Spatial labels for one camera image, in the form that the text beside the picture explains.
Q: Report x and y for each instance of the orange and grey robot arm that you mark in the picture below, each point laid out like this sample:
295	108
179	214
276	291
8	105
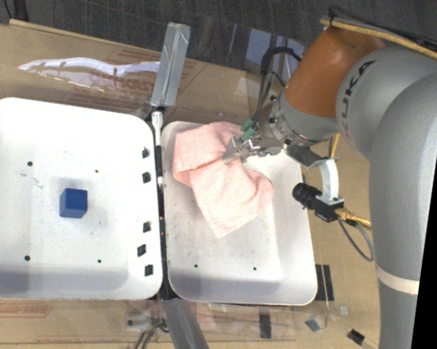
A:
398	154

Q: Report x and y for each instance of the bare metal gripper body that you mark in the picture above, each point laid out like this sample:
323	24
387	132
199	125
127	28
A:
274	137

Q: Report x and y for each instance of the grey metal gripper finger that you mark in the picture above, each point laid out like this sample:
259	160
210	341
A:
231	150
249	151

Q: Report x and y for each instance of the white plastic tray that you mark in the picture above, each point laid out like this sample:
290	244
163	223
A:
50	251
229	268

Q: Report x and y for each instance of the pink towel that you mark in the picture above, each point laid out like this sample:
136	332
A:
223	194

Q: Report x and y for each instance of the brown cardboard board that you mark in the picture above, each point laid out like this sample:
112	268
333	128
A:
59	333

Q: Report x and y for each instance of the blue cube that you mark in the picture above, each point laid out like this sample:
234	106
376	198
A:
73	203

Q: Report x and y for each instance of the black cylinder on white bracket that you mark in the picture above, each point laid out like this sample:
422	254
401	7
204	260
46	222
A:
330	179

